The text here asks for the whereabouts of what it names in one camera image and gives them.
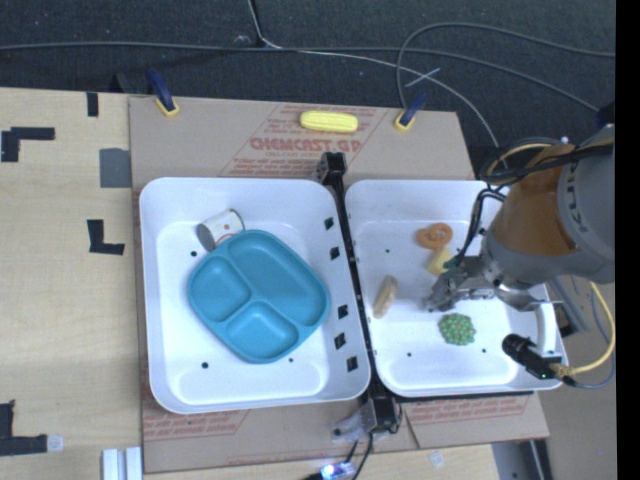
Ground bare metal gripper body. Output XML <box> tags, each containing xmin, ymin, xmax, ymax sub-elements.
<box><xmin>448</xmin><ymin>255</ymin><xmax>546</xmax><ymax>313</ymax></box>

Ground yellow cheese wedge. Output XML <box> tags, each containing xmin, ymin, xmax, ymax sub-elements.
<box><xmin>426</xmin><ymin>246</ymin><xmax>454</xmax><ymax>277</ymax></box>

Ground green grapes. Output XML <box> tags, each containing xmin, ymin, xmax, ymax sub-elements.
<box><xmin>437</xmin><ymin>312</ymin><xmax>477</xmax><ymax>347</ymax></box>

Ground orange pretzel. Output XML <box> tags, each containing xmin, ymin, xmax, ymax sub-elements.
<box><xmin>415</xmin><ymin>222</ymin><xmax>455</xmax><ymax>251</ymax></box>

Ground tan biscuit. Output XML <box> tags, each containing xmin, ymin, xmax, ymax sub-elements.
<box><xmin>371</xmin><ymin>274</ymin><xmax>400</xmax><ymax>320</ymax></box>

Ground white plastic tray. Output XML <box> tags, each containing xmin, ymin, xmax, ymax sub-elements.
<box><xmin>344</xmin><ymin>178</ymin><xmax>570</xmax><ymax>399</ymax></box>
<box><xmin>138</xmin><ymin>176</ymin><xmax>373</xmax><ymax>415</ymax></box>

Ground blue divided plate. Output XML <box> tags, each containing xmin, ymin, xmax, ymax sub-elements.
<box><xmin>186</xmin><ymin>228</ymin><xmax>333</xmax><ymax>366</ymax></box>

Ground yellow corn cob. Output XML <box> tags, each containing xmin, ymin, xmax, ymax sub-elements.
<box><xmin>298</xmin><ymin>110</ymin><xmax>360</xmax><ymax>135</ymax></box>

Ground white can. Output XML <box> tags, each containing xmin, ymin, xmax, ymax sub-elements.
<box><xmin>194</xmin><ymin>208</ymin><xmax>247</xmax><ymax>254</ymax></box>

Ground brown cardboard board, red print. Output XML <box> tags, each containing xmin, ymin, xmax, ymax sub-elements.
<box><xmin>127</xmin><ymin>95</ymin><xmax>551</xmax><ymax>475</ymax></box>

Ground black cylinder on white bracket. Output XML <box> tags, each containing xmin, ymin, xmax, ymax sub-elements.
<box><xmin>501</xmin><ymin>300</ymin><xmax>565</xmax><ymax>382</ymax></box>

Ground black block with thin wires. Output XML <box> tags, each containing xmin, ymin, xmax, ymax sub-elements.
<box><xmin>366</xmin><ymin>394</ymin><xmax>403</xmax><ymax>435</ymax></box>

